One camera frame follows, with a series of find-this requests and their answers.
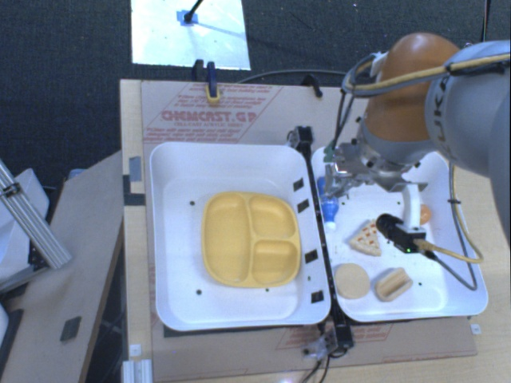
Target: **round beige toy food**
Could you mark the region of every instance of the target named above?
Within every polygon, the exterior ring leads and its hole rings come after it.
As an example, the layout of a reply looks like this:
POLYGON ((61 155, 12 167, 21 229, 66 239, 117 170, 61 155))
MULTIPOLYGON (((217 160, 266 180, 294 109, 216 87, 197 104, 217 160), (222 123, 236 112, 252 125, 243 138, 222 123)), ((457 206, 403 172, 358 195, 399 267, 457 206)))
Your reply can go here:
POLYGON ((335 272, 335 285, 343 298, 358 299, 369 292, 369 275, 360 265, 343 264, 335 272))

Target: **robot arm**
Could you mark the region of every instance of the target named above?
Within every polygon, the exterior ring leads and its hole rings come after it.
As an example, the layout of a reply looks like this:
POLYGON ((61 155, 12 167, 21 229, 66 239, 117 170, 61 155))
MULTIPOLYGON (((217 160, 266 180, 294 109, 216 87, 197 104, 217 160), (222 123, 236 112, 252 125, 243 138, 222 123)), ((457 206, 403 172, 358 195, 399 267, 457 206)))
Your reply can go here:
POLYGON ((328 195, 372 183, 400 192, 409 184, 402 173, 438 150, 490 178, 509 241, 509 41, 458 50, 439 36, 411 34, 351 70, 343 88, 370 100, 357 140, 335 149, 328 195), (375 64, 376 82, 359 84, 357 68, 375 64))

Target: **pizza slice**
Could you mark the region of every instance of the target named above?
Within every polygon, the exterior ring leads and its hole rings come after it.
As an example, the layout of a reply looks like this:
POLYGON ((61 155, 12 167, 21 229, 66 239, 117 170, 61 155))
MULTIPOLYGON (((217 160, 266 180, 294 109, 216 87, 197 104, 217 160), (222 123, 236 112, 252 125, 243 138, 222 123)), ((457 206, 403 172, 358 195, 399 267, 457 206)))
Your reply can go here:
POLYGON ((375 220, 371 220, 366 224, 363 229, 349 241, 349 244, 354 250, 360 251, 363 254, 374 255, 375 257, 382 255, 375 220))

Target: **blue bottle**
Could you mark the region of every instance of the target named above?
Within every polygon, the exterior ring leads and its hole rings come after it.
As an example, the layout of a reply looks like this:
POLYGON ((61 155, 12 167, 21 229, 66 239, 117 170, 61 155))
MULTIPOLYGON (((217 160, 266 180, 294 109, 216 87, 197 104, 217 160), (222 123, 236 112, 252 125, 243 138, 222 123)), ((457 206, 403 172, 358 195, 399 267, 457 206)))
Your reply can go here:
POLYGON ((325 195, 325 178, 318 178, 319 204, 323 214, 323 222, 326 231, 335 231, 335 215, 339 211, 339 199, 325 195))

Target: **yellow plate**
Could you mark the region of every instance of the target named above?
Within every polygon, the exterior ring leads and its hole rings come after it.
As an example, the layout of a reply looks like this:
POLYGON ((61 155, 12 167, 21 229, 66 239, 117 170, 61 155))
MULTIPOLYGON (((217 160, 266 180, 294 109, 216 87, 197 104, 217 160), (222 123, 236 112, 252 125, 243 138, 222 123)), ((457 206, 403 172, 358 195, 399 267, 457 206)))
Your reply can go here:
POLYGON ((301 259, 295 213, 269 195, 214 195, 204 208, 202 258, 208 273, 229 286, 286 284, 298 274, 301 259))

